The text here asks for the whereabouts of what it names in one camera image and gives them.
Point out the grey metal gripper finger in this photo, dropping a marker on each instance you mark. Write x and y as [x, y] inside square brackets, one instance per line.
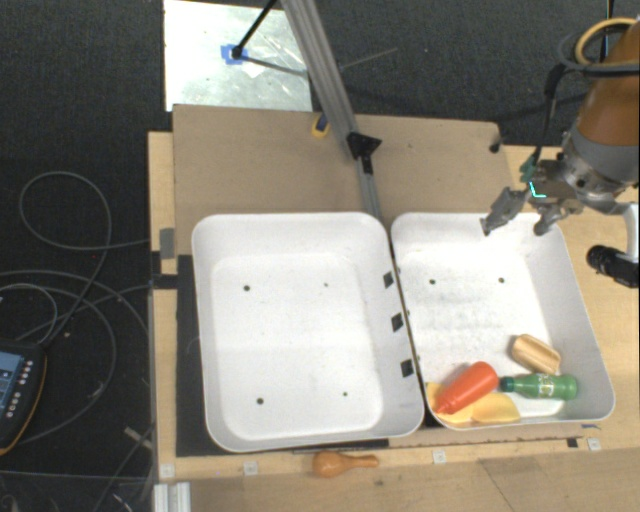
[550, 217]
[502, 207]

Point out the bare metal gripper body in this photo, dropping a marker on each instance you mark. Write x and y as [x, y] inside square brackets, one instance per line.
[555, 182]

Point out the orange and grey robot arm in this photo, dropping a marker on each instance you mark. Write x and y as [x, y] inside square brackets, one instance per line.
[610, 110]

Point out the white plastic tray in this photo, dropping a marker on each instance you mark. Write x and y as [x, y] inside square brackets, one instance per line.
[470, 310]
[295, 340]

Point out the tan toy bread bun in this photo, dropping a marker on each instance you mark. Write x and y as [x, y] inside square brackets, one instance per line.
[535, 352]

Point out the green bottle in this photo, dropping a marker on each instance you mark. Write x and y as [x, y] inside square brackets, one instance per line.
[547, 386]

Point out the orange bottle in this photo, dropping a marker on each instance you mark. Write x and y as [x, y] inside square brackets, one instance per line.
[470, 387]

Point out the brown cardboard board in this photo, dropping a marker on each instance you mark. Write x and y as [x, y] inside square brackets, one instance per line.
[260, 165]

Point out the brown toy chicken drumstick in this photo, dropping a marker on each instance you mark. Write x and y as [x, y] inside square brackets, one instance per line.
[332, 463]

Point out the black cylinder on white bracket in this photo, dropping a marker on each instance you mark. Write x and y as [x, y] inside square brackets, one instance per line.
[612, 262]

